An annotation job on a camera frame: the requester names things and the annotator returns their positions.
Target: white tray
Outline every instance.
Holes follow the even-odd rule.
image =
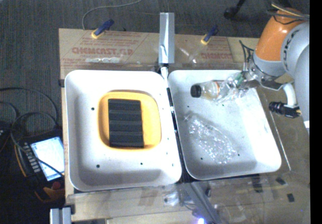
[[[176,70],[169,85],[178,124],[180,144],[188,173],[198,180],[277,171],[281,156],[255,89],[235,101],[219,105],[190,95],[193,84],[225,80],[235,70]],[[187,115],[197,113],[230,139],[236,155],[227,163],[209,156],[189,135]]]
[[[99,138],[97,106],[113,90],[142,91],[159,108],[162,137],[149,150],[115,150]],[[69,178],[80,191],[176,183],[182,173],[164,79],[150,71],[75,70],[65,79]]]

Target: gray carpet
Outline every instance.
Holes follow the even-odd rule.
[[[133,1],[137,0],[3,0],[0,4],[0,88],[25,87],[47,94],[58,108],[58,123],[61,124],[58,29],[81,29],[82,17],[88,10]],[[235,19],[227,20],[223,17],[224,10],[237,1],[142,0],[131,6],[93,11],[86,16],[85,27],[94,29],[113,19],[115,24],[111,30],[157,33],[159,13],[174,12],[177,34],[202,35],[217,24],[219,36],[258,38],[269,20],[266,10],[271,8],[272,1],[277,1],[246,0]],[[295,9],[309,14],[310,0],[290,2]],[[29,92],[2,92],[0,101],[12,103],[20,115],[31,111],[54,114],[46,100]],[[12,119],[7,106],[0,104],[0,110],[0,120]],[[49,128],[50,121],[34,116],[29,120],[27,131],[33,133]],[[12,145],[7,147],[11,155]],[[47,223],[49,206],[42,205],[26,191],[14,157],[3,176],[0,180],[1,221]]]

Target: blue clamp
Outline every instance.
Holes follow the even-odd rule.
[[[201,43],[204,44],[204,45],[207,45],[209,43],[209,41],[210,41],[211,36],[216,35],[218,31],[219,30],[218,30],[218,26],[217,25],[215,25],[214,27],[212,27],[211,30],[206,35],[204,35],[202,37]]]
[[[114,24],[114,21],[112,19],[106,21],[104,24],[102,24],[99,28],[92,31],[92,37],[94,39],[98,39],[100,36],[103,35],[105,30],[109,30],[110,27]]]

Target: bottle cap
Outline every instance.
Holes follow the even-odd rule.
[[[193,85],[190,88],[190,94],[194,98],[199,98],[201,96],[201,87],[200,87],[200,85]]]

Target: plastic bottle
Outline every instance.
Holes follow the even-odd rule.
[[[191,86],[190,94],[194,98],[217,100],[220,92],[220,82],[215,80],[199,83]]]

